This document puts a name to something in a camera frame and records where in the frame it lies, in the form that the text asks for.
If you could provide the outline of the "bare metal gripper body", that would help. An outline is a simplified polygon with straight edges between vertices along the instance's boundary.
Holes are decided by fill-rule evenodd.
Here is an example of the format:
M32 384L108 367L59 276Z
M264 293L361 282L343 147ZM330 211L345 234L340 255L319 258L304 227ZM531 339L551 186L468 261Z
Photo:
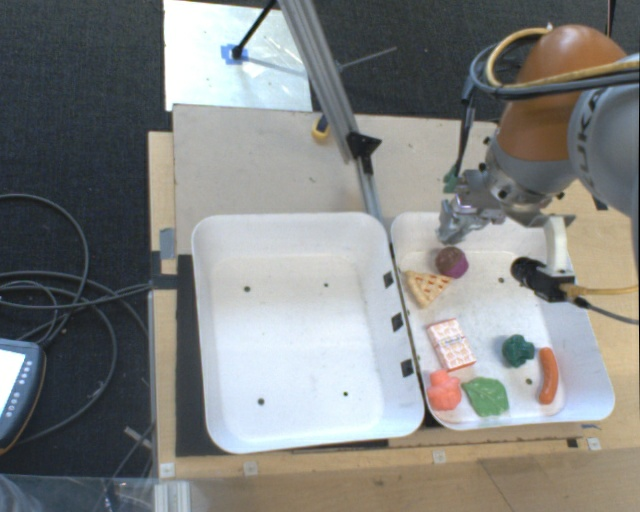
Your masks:
M480 215L501 224L507 218L523 225L537 226L550 195L523 188L503 171L465 170L454 188L451 207L454 215Z

